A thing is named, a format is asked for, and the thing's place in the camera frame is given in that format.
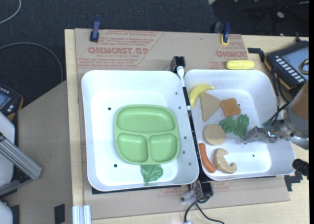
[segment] toy banana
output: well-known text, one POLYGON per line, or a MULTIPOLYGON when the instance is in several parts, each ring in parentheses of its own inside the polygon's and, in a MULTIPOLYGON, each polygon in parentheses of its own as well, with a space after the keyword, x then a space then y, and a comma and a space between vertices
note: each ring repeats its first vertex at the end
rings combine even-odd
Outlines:
POLYGON ((204 93, 206 90, 209 90, 209 89, 214 89, 214 86, 209 86, 207 84, 199 84, 199 85, 195 86, 189 92, 188 96, 189 96, 191 108, 194 107, 194 105, 196 103, 196 99, 199 97, 199 95, 201 95, 202 93, 204 93))

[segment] electronic device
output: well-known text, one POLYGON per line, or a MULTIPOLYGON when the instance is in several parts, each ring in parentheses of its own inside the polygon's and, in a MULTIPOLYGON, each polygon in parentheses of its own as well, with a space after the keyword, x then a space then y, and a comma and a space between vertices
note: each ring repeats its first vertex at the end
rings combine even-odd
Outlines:
POLYGON ((15 113, 22 108, 22 105, 23 97, 20 93, 0 83, 0 112, 12 121, 15 113))
POLYGON ((300 88, 309 79, 309 42, 298 43, 269 53, 264 61, 266 67, 271 71, 276 67, 280 83, 288 90, 300 88))

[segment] brown toy bread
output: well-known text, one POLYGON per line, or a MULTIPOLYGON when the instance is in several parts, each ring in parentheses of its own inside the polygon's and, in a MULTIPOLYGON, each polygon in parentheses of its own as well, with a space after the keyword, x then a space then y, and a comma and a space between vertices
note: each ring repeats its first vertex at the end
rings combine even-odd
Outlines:
POLYGON ((203 131, 204 139, 212 145, 220 145, 226 140, 225 131, 215 124, 210 124, 203 131))
POLYGON ((226 117, 239 115, 241 113, 241 109, 234 97, 222 100, 220 102, 220 107, 223 109, 226 117))
POLYGON ((220 100, 207 93, 200 95, 203 122, 206 122, 211 115, 219 108, 220 100))

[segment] gray carpet floor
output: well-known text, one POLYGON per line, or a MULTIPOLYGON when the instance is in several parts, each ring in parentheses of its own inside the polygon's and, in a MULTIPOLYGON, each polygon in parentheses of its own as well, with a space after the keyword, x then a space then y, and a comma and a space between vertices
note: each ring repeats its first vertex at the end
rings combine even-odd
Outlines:
MULTIPOLYGON (((51 50, 65 72, 64 30, 92 28, 96 14, 100 28, 209 32, 215 22, 230 22, 231 32, 308 36, 309 5, 291 7, 297 18, 274 22, 273 10, 243 12, 246 8, 284 6, 305 0, 21 0, 20 11, 0 23, 0 82, 19 91, 24 105, 60 83, 57 61, 35 45, 2 46, 31 42, 51 50)), ((0 0, 0 22, 13 14, 18 0, 0 0)))

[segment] device screen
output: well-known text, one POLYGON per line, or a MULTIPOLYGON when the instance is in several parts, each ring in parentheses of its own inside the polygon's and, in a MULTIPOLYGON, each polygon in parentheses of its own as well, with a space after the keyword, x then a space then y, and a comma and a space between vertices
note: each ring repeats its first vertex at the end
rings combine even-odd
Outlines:
MULTIPOLYGON (((286 54, 283 59, 289 63, 295 70, 299 69, 300 65, 300 59, 306 59, 309 57, 309 48, 305 47, 297 52, 286 54)), ((304 71, 309 71, 309 65, 305 64, 302 68, 304 71)), ((302 73, 299 73, 305 80, 309 78, 308 75, 303 75, 302 73)))
POLYGON ((10 100, 11 97, 0 93, 0 109, 2 109, 10 100))

